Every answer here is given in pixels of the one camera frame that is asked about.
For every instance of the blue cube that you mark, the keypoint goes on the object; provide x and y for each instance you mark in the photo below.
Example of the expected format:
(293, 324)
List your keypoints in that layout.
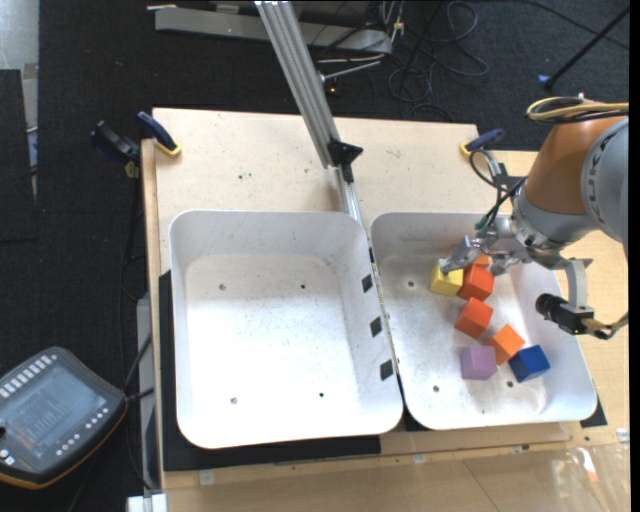
(529, 363)

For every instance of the orange cube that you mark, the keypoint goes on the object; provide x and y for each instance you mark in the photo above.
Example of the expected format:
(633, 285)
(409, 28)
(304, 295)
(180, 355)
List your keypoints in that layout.
(483, 260)
(506, 344)

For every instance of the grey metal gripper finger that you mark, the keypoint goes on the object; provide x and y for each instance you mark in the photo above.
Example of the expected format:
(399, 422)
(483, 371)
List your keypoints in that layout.
(504, 264)
(459, 255)

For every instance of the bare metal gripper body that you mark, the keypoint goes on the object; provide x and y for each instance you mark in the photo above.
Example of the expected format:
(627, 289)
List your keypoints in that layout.
(505, 240)

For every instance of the pale wood board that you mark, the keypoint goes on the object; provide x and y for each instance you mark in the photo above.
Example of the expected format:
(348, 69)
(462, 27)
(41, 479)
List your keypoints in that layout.
(250, 165)

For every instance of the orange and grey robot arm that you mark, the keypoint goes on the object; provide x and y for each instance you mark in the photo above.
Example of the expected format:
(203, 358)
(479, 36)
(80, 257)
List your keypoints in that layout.
(565, 175)

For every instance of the red cube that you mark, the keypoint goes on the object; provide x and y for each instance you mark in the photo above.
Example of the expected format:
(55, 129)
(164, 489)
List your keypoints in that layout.
(473, 317)
(476, 284)

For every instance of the purple cube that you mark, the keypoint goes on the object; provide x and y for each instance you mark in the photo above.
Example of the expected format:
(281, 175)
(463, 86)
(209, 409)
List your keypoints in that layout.
(477, 362)

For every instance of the white plastic tray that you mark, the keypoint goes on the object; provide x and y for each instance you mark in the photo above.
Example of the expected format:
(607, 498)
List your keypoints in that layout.
(430, 350)
(270, 330)

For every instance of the yellow cube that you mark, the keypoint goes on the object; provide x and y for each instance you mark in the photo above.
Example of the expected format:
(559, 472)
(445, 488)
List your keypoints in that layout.
(446, 283)

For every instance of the black cylinder on white bracket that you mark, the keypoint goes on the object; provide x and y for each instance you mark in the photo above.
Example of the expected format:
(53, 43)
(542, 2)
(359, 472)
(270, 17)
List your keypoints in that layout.
(565, 314)

